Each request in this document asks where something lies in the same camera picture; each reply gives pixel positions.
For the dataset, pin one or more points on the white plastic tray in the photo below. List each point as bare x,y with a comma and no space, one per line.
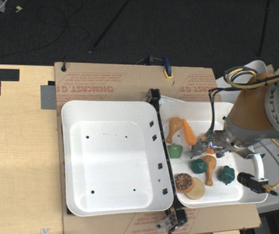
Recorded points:
217,191
115,160

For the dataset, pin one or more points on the light green pepper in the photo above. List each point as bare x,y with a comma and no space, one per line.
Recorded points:
175,151

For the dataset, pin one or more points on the thin black rod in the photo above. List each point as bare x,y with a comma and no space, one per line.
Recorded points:
164,145

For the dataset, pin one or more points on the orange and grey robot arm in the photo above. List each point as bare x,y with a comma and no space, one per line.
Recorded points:
251,106

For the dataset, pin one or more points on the tan chicken drumstick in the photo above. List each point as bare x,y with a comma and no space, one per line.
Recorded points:
174,127
210,166

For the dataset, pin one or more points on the dark green broccoli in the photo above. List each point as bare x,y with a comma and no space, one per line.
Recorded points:
199,166
227,175

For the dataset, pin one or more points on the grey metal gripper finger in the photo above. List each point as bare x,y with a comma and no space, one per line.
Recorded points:
220,153
197,150

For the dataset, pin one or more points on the black cylinder on white bracket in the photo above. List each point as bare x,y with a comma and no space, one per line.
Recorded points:
250,179

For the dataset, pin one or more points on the orange carrot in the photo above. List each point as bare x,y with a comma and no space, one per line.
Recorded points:
190,134

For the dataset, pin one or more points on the brown doughnut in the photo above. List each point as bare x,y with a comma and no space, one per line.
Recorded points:
184,183

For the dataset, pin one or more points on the white paper label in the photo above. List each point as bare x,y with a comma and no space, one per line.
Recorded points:
172,99

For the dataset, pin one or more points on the tan round biscuit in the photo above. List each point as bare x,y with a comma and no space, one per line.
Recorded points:
197,191

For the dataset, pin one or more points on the brown cardboard board red print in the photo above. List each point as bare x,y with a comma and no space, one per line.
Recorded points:
129,84

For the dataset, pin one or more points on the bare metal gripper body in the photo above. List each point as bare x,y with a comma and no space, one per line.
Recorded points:
223,140

